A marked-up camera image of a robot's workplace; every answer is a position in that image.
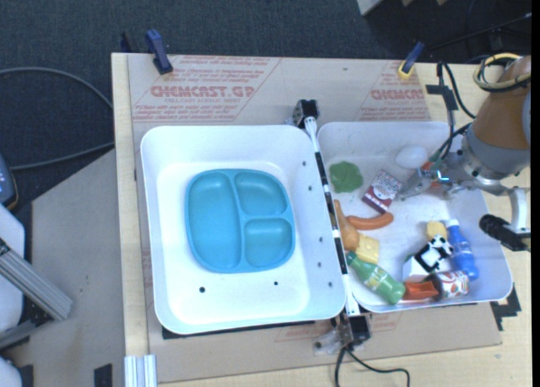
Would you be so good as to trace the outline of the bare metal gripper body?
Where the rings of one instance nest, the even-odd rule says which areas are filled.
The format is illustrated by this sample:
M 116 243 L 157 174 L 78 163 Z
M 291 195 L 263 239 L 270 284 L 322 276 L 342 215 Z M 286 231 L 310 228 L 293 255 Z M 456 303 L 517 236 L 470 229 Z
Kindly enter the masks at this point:
M 521 172 L 521 164 L 512 161 L 513 158 L 505 149 L 460 149 L 448 154 L 442 161 L 440 172 L 454 185 L 501 196 L 509 190 L 502 180 Z

